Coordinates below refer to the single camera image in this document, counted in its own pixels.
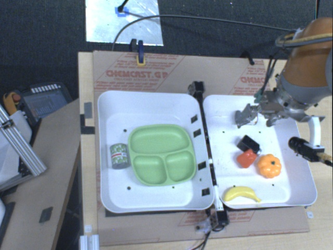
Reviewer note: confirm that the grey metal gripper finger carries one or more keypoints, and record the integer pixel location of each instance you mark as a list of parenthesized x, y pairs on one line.
[(273, 120), (244, 116)]

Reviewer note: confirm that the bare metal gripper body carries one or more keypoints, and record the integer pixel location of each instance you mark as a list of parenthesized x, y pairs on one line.
[(278, 104)]

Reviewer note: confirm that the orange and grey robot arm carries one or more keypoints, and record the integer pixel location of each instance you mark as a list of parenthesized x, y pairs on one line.
[(307, 61)]

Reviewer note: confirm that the small black box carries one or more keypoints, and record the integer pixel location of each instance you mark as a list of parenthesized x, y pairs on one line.
[(247, 142)]

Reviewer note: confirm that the red-orange toy pepper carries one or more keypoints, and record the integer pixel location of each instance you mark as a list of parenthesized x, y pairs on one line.
[(245, 159)]

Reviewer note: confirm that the thin black and white rod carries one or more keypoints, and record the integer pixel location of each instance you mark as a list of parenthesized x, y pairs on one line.
[(207, 139)]

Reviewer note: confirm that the orange toy pumpkin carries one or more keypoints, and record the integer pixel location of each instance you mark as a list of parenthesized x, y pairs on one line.
[(269, 165)]

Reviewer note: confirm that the white plastic tray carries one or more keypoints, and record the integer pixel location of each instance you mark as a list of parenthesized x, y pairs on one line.
[(281, 191), (117, 108)]

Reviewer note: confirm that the yellow banana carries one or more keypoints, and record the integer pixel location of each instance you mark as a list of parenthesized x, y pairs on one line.
[(240, 193)]

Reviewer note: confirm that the green divided plate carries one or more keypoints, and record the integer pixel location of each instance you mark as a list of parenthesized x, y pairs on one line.
[(161, 152)]

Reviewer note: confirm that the brown cardboard board red print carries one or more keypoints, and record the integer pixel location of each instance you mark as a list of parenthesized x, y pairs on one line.
[(161, 72)]

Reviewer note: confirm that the green and grey can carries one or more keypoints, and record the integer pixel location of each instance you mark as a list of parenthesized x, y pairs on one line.
[(119, 156)]

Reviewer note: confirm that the black cylinder on white bracket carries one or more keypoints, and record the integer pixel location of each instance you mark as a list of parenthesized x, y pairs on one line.
[(304, 147)]

